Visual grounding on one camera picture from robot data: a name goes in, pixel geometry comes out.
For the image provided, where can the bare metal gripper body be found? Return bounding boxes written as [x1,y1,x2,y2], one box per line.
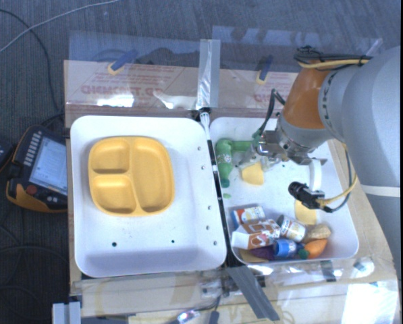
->
[254,129,317,163]

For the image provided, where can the yellow cheese wedge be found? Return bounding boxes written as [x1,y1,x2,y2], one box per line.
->
[240,162,265,186]

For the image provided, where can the green plastic bottle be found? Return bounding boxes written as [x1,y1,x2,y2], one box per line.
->
[215,137,256,189]

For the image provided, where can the white plastic tray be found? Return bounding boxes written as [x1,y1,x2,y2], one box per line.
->
[209,115,360,267]
[69,114,228,279]

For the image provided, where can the white blue orange carton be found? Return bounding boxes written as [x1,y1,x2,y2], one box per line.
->
[230,205,267,228]

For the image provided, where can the yellow flat slice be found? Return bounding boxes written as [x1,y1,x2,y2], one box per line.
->
[294,199,318,226]

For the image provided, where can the brown and white carton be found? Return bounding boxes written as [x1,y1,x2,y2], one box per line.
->
[240,218,282,240]

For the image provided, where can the white can with yellow label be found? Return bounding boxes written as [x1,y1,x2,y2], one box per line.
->
[276,214,308,244]

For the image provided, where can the white and orange carton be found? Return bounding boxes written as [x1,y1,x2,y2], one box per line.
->
[230,229,277,250]

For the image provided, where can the beige biscuit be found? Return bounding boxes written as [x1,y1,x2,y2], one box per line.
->
[303,223,332,244]

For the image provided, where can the blue can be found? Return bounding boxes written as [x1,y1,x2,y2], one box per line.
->
[272,238,305,260]

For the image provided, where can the purple grapes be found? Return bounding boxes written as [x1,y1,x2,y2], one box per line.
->
[251,245,276,262]

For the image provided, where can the yellow flat piece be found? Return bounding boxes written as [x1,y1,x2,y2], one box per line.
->
[238,248,267,264]

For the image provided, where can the yellow divided plate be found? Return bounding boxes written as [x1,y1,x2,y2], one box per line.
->
[87,135,176,218]

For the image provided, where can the orange carrot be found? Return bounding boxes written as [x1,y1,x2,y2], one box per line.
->
[298,238,329,261]

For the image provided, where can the brown cardboard board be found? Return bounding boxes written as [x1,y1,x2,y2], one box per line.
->
[63,59,400,317]

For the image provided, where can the black cylinder on white bracket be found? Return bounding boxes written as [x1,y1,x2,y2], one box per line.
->
[288,159,326,211]

